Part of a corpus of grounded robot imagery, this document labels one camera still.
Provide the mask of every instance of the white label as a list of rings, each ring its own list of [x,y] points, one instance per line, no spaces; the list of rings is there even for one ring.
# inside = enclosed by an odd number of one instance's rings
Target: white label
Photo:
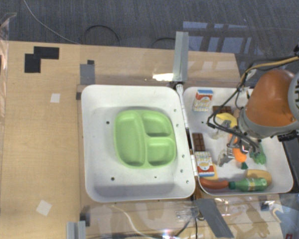
[[[52,94],[50,103],[59,103],[61,94]]]
[[[50,212],[52,205],[48,202],[41,200],[40,204],[36,208],[36,211],[44,216],[47,216]]]

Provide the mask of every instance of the white sticker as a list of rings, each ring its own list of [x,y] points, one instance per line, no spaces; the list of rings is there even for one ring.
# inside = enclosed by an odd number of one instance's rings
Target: white sticker
[[[233,70],[237,69],[236,61],[219,61],[217,62],[215,70]]]
[[[52,94],[50,103],[59,103],[61,94]]]
[[[212,62],[212,61],[204,61],[202,70],[205,70],[205,71],[212,70],[213,69],[213,64],[214,64],[214,62]]]
[[[195,61],[189,61],[187,63],[187,69],[189,70],[194,64],[195,64]]]
[[[48,202],[41,200],[40,204],[36,208],[36,211],[44,216],[47,216],[50,212],[52,205]]]

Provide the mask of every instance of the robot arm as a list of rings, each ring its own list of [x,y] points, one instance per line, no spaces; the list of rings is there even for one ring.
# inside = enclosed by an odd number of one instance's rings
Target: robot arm
[[[299,130],[299,72],[265,73],[238,117],[239,130],[252,140]]]

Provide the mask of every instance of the green plate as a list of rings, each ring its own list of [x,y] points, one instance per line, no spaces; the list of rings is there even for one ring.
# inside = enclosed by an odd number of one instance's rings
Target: green plate
[[[118,159],[127,167],[153,168],[176,157],[176,141],[167,116],[150,110],[128,110],[117,115],[114,144]]]

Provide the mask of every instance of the wooden table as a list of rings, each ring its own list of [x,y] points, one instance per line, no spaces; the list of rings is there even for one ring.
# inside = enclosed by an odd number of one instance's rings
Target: wooden table
[[[41,73],[25,73],[24,55],[33,53],[34,46],[59,47],[60,57],[42,59]],[[0,239],[64,239],[67,222],[79,220],[76,91],[80,84],[80,64],[86,64],[87,60],[95,61],[98,84],[166,85],[152,77],[172,72],[173,51],[9,42]],[[234,54],[190,52],[188,67],[188,86],[235,87],[239,81]],[[50,102],[52,94],[60,94],[59,103]],[[36,211],[41,200],[52,205],[47,216]],[[152,210],[149,217],[162,216],[163,206],[148,204],[148,210]],[[130,209],[131,217],[137,220],[139,216],[133,207],[134,204],[125,205],[125,210]],[[105,219],[111,219],[103,221],[112,224],[110,229],[126,230],[128,220],[124,213],[116,210],[110,215],[103,205],[94,208],[96,212],[104,212]],[[235,219],[227,221],[235,226]],[[271,228],[271,234],[281,233],[278,222],[271,218],[255,222]],[[145,225],[135,221],[134,225],[137,224],[146,230]],[[254,221],[243,222],[232,231],[241,236],[253,224]],[[206,222],[199,226],[201,234],[212,236]]]

